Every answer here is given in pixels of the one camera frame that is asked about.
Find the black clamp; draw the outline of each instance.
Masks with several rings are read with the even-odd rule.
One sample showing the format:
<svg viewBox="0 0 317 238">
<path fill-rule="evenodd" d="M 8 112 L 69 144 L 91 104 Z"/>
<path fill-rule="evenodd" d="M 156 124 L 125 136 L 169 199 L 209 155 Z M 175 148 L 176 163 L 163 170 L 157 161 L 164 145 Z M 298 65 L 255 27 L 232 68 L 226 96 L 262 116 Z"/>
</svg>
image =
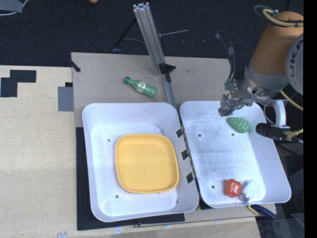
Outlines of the black clamp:
<svg viewBox="0 0 317 238">
<path fill-rule="evenodd" d="M 159 66 L 160 72 L 162 74 L 165 74 L 166 80 L 168 82 L 171 82 L 169 73 L 172 72 L 173 70 L 175 70 L 176 66 L 165 64 L 165 63 L 160 63 L 158 66 Z"/>
</svg>

